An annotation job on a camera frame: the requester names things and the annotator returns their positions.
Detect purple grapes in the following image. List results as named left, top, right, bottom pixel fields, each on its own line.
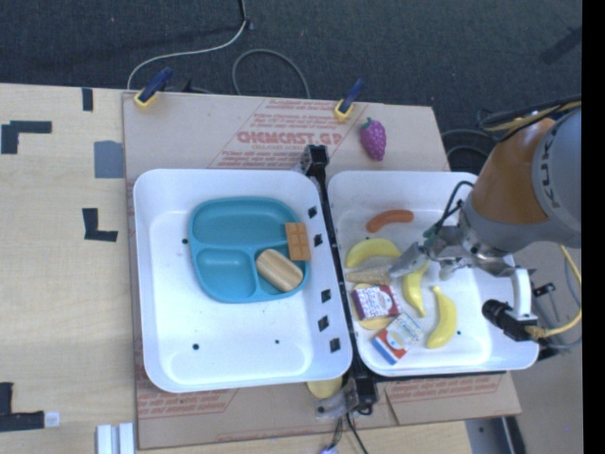
left=357, top=116, right=389, bottom=163

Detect blue divided plate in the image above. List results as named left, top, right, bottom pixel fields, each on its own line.
left=188, top=196, right=312, bottom=305

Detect tan bread roll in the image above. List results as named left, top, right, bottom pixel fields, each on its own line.
left=254, top=248, right=304, bottom=294

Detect orange sausage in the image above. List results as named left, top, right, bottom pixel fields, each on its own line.
left=365, top=208, right=416, bottom=235

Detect yellow banana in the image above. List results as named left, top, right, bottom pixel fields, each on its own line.
left=402, top=259, right=432, bottom=319
left=344, top=237, right=403, bottom=270
left=425, top=285, right=459, bottom=350

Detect white plastic tray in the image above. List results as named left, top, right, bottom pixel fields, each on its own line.
left=326, top=169, right=541, bottom=378
left=132, top=167, right=354, bottom=394

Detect black cylinder on white bracket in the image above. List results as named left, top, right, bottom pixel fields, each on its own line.
left=481, top=267, right=541, bottom=343

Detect black block with thin wires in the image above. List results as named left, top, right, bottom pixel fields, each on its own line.
left=348, top=375, right=380, bottom=409
left=301, top=143, right=330, bottom=178

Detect brown cardboard board, red print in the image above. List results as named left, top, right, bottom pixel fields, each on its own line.
left=121, top=91, right=523, bottom=450

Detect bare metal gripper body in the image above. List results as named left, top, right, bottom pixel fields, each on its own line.
left=423, top=226, right=517, bottom=277

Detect thin black rod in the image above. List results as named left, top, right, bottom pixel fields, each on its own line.
left=313, top=161, right=369, bottom=383

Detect tan waffle cone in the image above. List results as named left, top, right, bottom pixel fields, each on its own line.
left=344, top=264, right=394, bottom=287

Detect white red and blue carton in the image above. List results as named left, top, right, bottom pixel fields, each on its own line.
left=371, top=311, right=425, bottom=366

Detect orange biscuit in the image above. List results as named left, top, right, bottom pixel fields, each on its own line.
left=284, top=221, right=313, bottom=262

